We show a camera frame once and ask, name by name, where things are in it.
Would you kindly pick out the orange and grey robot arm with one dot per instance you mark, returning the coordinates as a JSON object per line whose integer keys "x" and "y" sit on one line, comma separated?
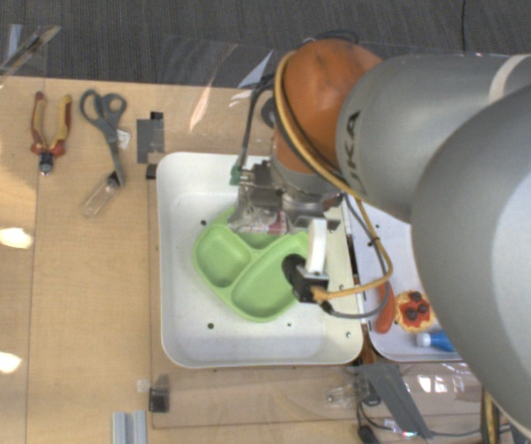
{"x": 432, "y": 155}

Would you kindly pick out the blue and white bottle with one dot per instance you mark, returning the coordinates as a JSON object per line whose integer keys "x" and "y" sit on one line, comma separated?
{"x": 436, "y": 340}

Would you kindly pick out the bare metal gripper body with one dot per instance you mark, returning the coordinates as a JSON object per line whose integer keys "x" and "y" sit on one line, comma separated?
{"x": 265, "y": 188}

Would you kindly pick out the orange red sausage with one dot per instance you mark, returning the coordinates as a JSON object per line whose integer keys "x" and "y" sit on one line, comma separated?
{"x": 386, "y": 310}

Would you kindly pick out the yellow pizza slice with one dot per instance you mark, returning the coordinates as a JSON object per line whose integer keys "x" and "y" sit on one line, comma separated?
{"x": 413, "y": 312}

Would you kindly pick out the grey scissors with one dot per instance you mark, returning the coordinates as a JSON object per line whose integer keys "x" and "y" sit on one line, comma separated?
{"x": 108, "y": 127}

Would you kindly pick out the silver and red packet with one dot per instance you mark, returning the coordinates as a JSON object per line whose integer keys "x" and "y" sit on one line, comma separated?
{"x": 267, "y": 225}

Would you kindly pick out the red and yellow pliers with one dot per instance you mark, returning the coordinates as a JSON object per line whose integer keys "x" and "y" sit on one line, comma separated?
{"x": 45, "y": 148}

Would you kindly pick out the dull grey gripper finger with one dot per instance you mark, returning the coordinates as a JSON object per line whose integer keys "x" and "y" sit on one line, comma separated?
{"x": 241, "y": 211}

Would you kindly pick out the thin black and white rod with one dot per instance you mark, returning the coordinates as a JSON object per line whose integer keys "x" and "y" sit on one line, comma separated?
{"x": 357, "y": 275}

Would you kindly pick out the green divided plate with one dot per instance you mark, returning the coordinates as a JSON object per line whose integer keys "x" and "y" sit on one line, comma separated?
{"x": 228, "y": 257}

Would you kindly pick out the black cylinder on white bracket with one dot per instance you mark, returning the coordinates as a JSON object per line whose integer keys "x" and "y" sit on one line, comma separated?
{"x": 315, "y": 248}

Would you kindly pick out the small clear plastic vial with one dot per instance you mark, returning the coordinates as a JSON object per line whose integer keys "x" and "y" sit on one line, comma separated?
{"x": 100, "y": 196}

